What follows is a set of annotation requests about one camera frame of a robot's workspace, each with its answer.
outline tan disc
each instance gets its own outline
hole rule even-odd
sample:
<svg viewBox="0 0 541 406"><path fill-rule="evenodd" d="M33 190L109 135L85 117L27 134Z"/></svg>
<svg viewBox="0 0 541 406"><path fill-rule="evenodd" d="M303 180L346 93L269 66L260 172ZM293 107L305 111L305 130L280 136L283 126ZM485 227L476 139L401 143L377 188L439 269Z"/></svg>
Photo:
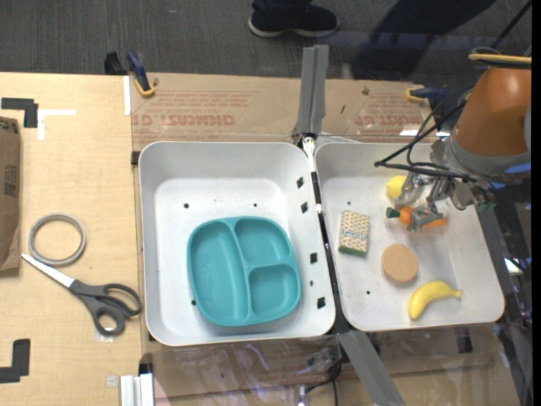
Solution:
<svg viewBox="0 0 541 406"><path fill-rule="evenodd" d="M384 273L399 283L415 278L418 271L417 256L406 245L392 244L383 251L381 265Z"/></svg>

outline person's leg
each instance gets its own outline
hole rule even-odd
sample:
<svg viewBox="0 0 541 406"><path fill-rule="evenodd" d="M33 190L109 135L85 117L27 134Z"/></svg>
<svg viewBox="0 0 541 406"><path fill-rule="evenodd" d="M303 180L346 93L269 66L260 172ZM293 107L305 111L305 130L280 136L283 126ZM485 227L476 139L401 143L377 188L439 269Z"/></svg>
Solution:
<svg viewBox="0 0 541 406"><path fill-rule="evenodd" d="M249 27L258 36L273 37L293 30L303 36L321 36L338 26L336 16L315 7L312 0L254 0Z"/></svg>
<svg viewBox="0 0 541 406"><path fill-rule="evenodd" d="M377 41L363 44L352 62L355 78L378 77L395 72L397 78L408 76L429 47L421 35L444 35L481 14L496 0L399 0L380 21L374 32L411 35L417 42L409 49L378 47Z"/></svg>

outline gray ring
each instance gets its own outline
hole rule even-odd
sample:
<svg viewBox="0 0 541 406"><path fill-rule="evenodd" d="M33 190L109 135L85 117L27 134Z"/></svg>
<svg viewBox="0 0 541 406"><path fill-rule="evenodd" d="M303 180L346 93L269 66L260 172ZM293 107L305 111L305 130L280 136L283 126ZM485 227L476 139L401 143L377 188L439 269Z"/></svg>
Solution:
<svg viewBox="0 0 541 406"><path fill-rule="evenodd" d="M43 255L37 252L36 248L34 247L34 238L36 237L37 231L43 226L44 224L47 224L51 221L65 221L69 222L79 232L79 236L81 237L81 241L79 243L79 248L69 257L66 257L65 259L61 260L52 260L47 259ZM30 228L30 232L28 235L28 251L34 257L35 259L39 260L42 263L45 263L49 266L65 266L69 265L70 263L73 263L77 259L80 258L80 256L83 254L83 251L85 250L86 246L86 233L83 229L83 226L81 223L74 217L67 215L65 213L51 213L48 215L45 215L44 217L41 217L39 220L34 222L32 227Z"/></svg>

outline shoe sole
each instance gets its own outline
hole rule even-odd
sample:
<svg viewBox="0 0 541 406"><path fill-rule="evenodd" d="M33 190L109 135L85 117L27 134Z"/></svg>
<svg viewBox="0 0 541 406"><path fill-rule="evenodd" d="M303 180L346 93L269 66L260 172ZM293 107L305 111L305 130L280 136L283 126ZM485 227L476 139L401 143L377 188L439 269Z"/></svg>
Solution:
<svg viewBox="0 0 541 406"><path fill-rule="evenodd" d="M340 25L340 22L336 23L336 27L332 30L321 30L321 31L312 31L312 30L303 30L303 29L285 29L285 30L279 30L279 31L264 31L260 30L257 27L255 27L252 24L252 19L250 18L248 20L248 27L254 33L254 35L264 38L270 38L270 37L277 37L283 33L286 33L287 31L292 31L293 33L304 36L304 37L322 37L322 36L328 36L333 31L335 31L338 26Z"/></svg>

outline turquoise dish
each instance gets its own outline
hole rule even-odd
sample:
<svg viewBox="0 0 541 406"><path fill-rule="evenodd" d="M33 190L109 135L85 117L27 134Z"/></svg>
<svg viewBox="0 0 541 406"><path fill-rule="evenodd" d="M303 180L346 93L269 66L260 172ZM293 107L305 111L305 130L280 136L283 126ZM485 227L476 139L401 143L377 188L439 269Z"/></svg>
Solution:
<svg viewBox="0 0 541 406"><path fill-rule="evenodd" d="M278 224L262 217L198 226L188 241L188 275L197 308L219 326L280 319L301 296L291 242Z"/></svg>

